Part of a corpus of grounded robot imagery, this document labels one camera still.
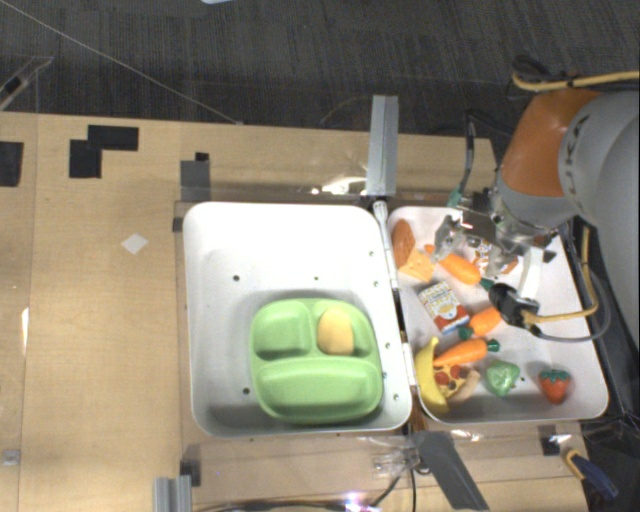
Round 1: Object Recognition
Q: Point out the pizza slice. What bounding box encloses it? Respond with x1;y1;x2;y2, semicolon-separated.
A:
432;363;482;404

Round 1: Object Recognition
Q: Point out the orange carrot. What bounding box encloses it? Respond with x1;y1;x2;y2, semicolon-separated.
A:
458;306;504;342
431;337;502;370
424;243;497;292

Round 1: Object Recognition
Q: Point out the red strawberry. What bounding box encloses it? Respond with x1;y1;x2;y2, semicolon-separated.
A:
537;367;573;406

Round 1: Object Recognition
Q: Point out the brown bread slice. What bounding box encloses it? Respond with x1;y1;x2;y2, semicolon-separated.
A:
391;219;419;270

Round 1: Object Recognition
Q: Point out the white plastic tray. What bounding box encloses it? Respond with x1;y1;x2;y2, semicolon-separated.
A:
387;205;611;427
182;201;414;439

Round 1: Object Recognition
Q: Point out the yellow cheese wedge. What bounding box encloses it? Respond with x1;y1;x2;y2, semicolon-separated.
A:
397;247;437;285

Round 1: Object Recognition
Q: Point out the black cylinder on white bracket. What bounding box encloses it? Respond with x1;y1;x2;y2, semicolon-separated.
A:
487;247;545;330

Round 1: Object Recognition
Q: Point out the yellow potato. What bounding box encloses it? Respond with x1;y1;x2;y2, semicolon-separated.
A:
316;307;357;357

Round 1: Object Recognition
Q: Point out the white and red carton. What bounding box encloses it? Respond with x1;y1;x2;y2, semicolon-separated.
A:
416;280;472;336

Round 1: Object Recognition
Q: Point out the yellow banana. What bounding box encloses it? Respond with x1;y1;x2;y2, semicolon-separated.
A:
413;335;452;416

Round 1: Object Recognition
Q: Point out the green pepper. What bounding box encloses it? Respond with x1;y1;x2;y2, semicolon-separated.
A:
484;359;522;399

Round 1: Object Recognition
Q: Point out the green divided plate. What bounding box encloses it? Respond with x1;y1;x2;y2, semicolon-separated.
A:
248;298;386;427

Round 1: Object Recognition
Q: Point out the orange and white carton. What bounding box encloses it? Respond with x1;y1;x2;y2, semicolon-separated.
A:
468;238;521;277

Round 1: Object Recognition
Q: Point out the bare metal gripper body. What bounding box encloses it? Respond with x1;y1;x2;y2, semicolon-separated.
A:
457;189;557;262

